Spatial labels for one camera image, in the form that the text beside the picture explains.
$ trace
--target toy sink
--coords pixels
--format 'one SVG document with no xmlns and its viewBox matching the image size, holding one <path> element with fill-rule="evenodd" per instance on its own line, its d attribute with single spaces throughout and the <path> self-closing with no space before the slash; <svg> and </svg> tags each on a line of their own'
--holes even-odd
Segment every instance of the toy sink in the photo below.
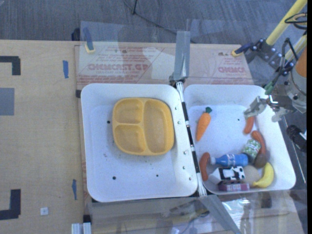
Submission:
<svg viewBox="0 0 312 234">
<path fill-rule="evenodd" d="M 162 155 L 174 144 L 170 108 L 153 98 L 124 98 L 113 108 L 116 146 L 133 155 Z"/>
<path fill-rule="evenodd" d="M 217 195 L 240 193 L 219 191 L 209 180 L 203 182 L 198 161 L 204 152 L 214 157 L 241 152 L 250 139 L 243 134 L 243 112 L 257 96 L 265 98 L 264 92 L 254 85 L 194 84 L 183 91 L 183 107 L 178 90 L 170 85 L 85 86 L 81 106 L 90 196 L 99 202 L 184 197 L 200 187 Z M 207 106 L 212 109 L 211 123 L 201 140 L 193 141 L 197 121 Z M 244 193 L 288 190 L 295 184 L 293 166 L 278 122 L 271 120 L 273 115 L 267 107 L 254 125 L 270 151 L 273 183 Z M 131 128 L 137 128 L 135 137 L 130 136 Z M 208 166 L 207 173 L 215 168 L 216 165 Z"/>
</svg>

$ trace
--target yellow divided tray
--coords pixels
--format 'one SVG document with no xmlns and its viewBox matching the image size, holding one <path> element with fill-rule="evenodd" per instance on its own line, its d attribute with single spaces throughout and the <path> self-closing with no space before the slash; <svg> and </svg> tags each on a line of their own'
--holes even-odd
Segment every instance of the yellow divided tray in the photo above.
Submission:
<svg viewBox="0 0 312 234">
<path fill-rule="evenodd" d="M 116 146 L 133 155 L 162 155 L 174 144 L 170 108 L 153 98 L 124 98 L 113 108 Z"/>
</svg>

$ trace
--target toy soda can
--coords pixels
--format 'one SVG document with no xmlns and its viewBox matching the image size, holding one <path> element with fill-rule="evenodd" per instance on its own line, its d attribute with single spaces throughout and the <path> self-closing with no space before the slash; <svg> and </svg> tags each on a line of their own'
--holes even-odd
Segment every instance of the toy soda can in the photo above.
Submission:
<svg viewBox="0 0 312 234">
<path fill-rule="evenodd" d="M 257 156 L 260 148 L 261 148 L 261 145 L 258 141 L 254 140 L 254 139 L 249 139 L 247 141 L 247 144 L 245 145 L 242 153 L 247 154 L 249 162 L 251 164 L 253 164 L 254 159 Z"/>
</svg>

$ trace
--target purple package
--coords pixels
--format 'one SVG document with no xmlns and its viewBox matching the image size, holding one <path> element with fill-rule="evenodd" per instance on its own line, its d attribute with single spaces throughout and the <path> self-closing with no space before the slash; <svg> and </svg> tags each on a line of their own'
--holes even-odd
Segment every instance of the purple package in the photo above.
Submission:
<svg viewBox="0 0 312 234">
<path fill-rule="evenodd" d="M 248 191 L 249 184 L 220 184 L 218 185 L 219 191 L 225 192 L 239 192 L 239 191 Z"/>
</svg>

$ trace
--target gray floor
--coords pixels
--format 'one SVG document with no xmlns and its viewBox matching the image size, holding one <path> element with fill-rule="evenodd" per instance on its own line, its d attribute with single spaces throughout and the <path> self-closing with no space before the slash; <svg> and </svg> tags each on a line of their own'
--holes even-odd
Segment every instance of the gray floor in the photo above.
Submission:
<svg viewBox="0 0 312 234">
<path fill-rule="evenodd" d="M 80 27 L 81 22 L 174 31 L 185 30 L 196 21 L 193 25 L 197 25 L 200 34 L 192 35 L 194 43 L 243 45 L 268 37 L 296 0 L 138 0 L 134 15 L 131 13 L 133 1 L 0 0 L 0 39 L 71 40 L 73 30 Z M 294 44 L 302 34 L 302 30 L 289 26 L 276 41 L 276 49 L 280 51 L 286 37 Z M 259 83 L 274 75 L 274 69 L 259 58 L 250 63 L 250 68 Z M 294 198 L 299 206 L 306 202 L 307 157 L 293 146 L 285 130 L 287 125 L 295 124 L 305 131 L 306 121 L 306 114 L 296 112 L 280 122 L 297 173 L 294 192 L 298 192 L 298 197 Z M 306 211 L 301 209 L 300 216 L 307 232 Z"/>
</svg>

